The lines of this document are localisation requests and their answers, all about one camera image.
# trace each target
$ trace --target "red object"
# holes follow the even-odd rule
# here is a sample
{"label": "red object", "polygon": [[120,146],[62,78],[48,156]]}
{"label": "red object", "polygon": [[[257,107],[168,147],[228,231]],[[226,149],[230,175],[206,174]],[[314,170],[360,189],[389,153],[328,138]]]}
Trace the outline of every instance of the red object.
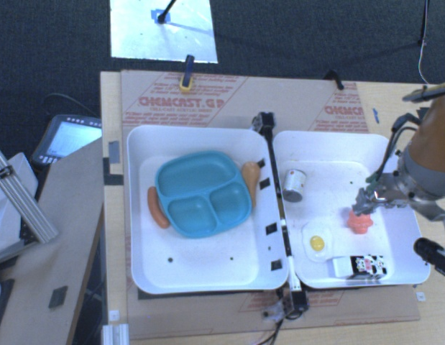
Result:
{"label": "red object", "polygon": [[361,216],[357,216],[354,214],[353,210],[350,210],[347,225],[355,234],[366,234],[367,229],[372,226],[373,223],[374,222],[371,220],[371,215],[362,214]]}

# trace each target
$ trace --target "silver can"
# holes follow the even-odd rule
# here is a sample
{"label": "silver can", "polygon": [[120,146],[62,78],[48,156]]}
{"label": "silver can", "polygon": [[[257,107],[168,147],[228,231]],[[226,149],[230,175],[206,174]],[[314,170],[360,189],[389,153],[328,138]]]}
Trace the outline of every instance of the silver can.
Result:
{"label": "silver can", "polygon": [[286,172],[283,183],[283,199],[288,202],[300,202],[307,175],[301,170],[291,169]]}

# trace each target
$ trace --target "egg yolk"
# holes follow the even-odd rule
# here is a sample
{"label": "egg yolk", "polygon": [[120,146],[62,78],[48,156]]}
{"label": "egg yolk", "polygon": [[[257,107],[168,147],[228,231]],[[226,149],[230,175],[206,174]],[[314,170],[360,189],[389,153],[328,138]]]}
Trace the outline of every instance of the egg yolk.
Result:
{"label": "egg yolk", "polygon": [[312,236],[310,239],[310,245],[314,251],[320,252],[324,248],[324,240],[321,236]]}

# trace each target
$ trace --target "white tray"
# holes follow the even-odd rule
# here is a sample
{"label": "white tray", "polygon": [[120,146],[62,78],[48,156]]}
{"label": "white tray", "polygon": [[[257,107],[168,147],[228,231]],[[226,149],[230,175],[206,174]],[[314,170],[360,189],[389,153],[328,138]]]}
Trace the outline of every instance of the white tray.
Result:
{"label": "white tray", "polygon": [[[358,189],[380,165],[387,140],[376,134],[281,132],[274,139],[280,181],[290,169],[307,175],[303,200],[284,202],[295,272],[313,288],[418,284],[430,273],[429,265],[414,252],[421,237],[410,208],[379,208],[366,234],[355,234],[347,219]],[[385,171],[394,170],[395,158]],[[308,243],[318,235],[325,249],[316,256]],[[335,257],[382,255],[387,275],[375,280],[336,277]]]}
{"label": "white tray", "polygon": [[[220,234],[189,239],[173,227],[161,229],[147,207],[147,189],[165,162],[193,152],[216,150],[241,166],[265,161],[257,186],[257,206],[242,224]],[[136,285],[152,294],[224,290],[272,290],[288,276],[275,186],[267,143],[243,129],[139,126],[127,139],[129,173],[132,276]],[[265,227],[277,224],[266,234]],[[272,270],[272,262],[281,268]]]}

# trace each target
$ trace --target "blue plate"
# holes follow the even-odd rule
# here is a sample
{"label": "blue plate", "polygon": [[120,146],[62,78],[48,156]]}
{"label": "blue plate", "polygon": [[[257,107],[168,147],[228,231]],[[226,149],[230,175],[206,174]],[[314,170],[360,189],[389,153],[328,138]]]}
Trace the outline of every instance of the blue plate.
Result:
{"label": "blue plate", "polygon": [[242,174],[222,152],[197,152],[166,162],[155,185],[170,223],[189,238],[223,232],[251,214]]}

